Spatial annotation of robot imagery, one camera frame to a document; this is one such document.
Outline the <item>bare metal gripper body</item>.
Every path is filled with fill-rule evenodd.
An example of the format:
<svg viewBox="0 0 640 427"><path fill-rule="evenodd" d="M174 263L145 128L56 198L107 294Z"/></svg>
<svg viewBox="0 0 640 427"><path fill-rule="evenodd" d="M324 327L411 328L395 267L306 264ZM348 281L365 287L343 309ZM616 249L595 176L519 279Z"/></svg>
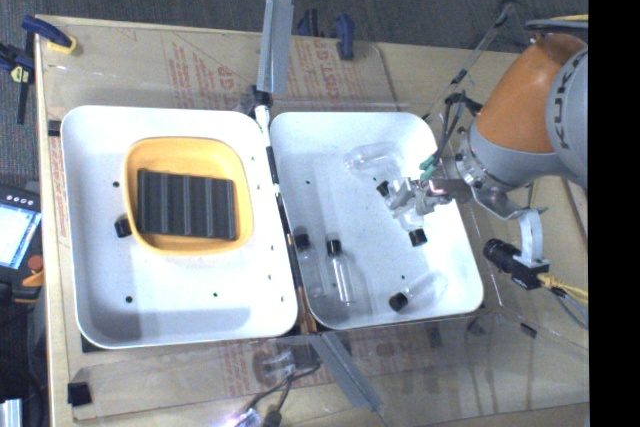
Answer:
<svg viewBox="0 0 640 427"><path fill-rule="evenodd" d="M427 179L427 196L438 204L465 203L484 188L484 171L467 153L434 158Z"/></svg>

